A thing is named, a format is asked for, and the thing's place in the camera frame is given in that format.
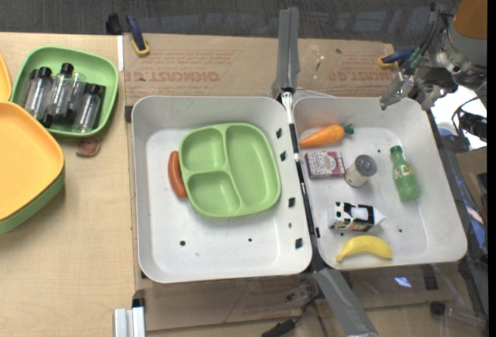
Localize orange carrot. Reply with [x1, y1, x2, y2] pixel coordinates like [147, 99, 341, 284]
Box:
[298, 123, 355, 149]

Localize green divided plate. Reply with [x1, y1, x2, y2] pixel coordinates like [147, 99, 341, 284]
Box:
[177, 122, 283, 218]

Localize white plastic tray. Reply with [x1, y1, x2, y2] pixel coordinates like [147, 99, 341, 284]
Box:
[130, 95, 314, 285]
[291, 95, 469, 272]

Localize black cylinder on white bracket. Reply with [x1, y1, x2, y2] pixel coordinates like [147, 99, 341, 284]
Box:
[457, 110, 488, 143]

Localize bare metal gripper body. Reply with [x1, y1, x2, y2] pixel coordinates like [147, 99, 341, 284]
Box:
[409, 50, 487, 101]

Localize green bottle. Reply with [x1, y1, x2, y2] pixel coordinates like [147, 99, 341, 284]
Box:
[389, 145, 422, 202]

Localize white can with grey lid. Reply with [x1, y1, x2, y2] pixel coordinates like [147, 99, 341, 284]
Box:
[344, 154, 379, 188]

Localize clear plastic bottle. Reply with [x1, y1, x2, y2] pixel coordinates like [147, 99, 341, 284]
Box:
[50, 62, 76, 118]
[69, 71, 88, 112]
[71, 83, 102, 134]
[19, 68, 40, 108]
[23, 66, 54, 120]

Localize black and white milk carton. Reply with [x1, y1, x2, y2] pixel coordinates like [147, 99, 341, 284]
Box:
[329, 201, 388, 233]

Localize black block with wires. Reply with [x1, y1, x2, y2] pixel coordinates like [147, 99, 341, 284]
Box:
[261, 318, 298, 337]

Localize orange sausage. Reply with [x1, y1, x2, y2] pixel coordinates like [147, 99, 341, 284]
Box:
[167, 150, 190, 200]

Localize yellow banana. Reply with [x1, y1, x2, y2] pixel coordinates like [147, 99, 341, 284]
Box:
[335, 234, 394, 263]

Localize pink carton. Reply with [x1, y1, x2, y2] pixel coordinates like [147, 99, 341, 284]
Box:
[303, 150, 346, 180]

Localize brown cardboard board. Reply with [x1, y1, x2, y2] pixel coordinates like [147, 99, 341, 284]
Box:
[122, 32, 472, 332]

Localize yellow plate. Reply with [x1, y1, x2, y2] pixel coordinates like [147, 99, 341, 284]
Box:
[0, 52, 13, 102]
[0, 101, 66, 222]

